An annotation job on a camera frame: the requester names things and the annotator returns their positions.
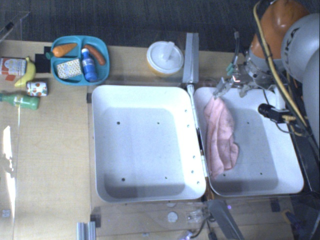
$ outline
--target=toy banana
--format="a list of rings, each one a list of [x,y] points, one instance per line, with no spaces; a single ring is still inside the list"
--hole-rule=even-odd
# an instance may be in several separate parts
[[[29,57],[26,60],[26,72],[23,77],[15,82],[15,87],[26,87],[26,83],[35,78],[36,75],[36,65],[30,60]]]

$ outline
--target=sink basin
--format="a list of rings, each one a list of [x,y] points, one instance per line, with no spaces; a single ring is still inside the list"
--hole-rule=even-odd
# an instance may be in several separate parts
[[[193,200],[206,189],[190,97],[178,87],[92,93],[96,190],[110,203]]]
[[[207,131],[204,109],[214,90],[212,87],[202,87],[194,94],[204,140]],[[275,94],[267,91],[266,95],[274,106]],[[238,90],[232,88],[222,99],[235,122],[233,136],[239,147],[239,155],[234,168],[226,170],[216,179],[210,179],[213,190],[225,197],[300,192],[304,179],[290,135],[281,132],[274,122],[258,113],[258,106],[266,103],[263,91],[253,89],[241,98]]]

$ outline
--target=dark background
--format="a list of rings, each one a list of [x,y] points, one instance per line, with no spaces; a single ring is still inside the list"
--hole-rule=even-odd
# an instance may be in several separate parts
[[[101,38],[107,45],[148,47],[199,33],[200,49],[231,52],[233,28],[248,47],[254,34],[252,9],[260,0],[0,0],[0,11],[30,11],[22,39],[53,42],[67,35]],[[318,13],[320,0],[297,0]]]

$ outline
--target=cloth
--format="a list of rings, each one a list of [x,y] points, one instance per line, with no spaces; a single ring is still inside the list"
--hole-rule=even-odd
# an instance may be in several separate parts
[[[234,143],[234,119],[221,98],[212,97],[204,108],[207,124],[206,160],[211,178],[236,164],[239,148]]]

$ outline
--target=blue tray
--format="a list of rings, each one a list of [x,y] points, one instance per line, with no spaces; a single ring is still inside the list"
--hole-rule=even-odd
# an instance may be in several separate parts
[[[74,86],[91,86],[91,85],[99,85],[102,84],[108,77],[110,71],[110,60],[109,60],[109,53],[106,44],[99,38],[93,36],[86,36],[86,35],[69,35],[69,36],[62,36],[56,39],[51,46],[51,51],[54,47],[69,43],[77,43],[77,46],[73,48],[70,52],[68,52],[63,57],[52,57],[50,59],[51,63],[51,72],[55,79],[59,82],[66,84],[66,85],[74,85]],[[58,77],[57,72],[57,65],[60,63],[64,63],[67,61],[72,61],[75,59],[82,60],[81,49],[84,45],[91,45],[95,47],[104,57],[105,64],[100,65],[96,58],[92,56],[95,65],[95,71],[97,74],[98,80],[95,82],[89,82],[85,79],[84,73],[82,71],[81,75],[77,75],[68,79],[61,79]]]

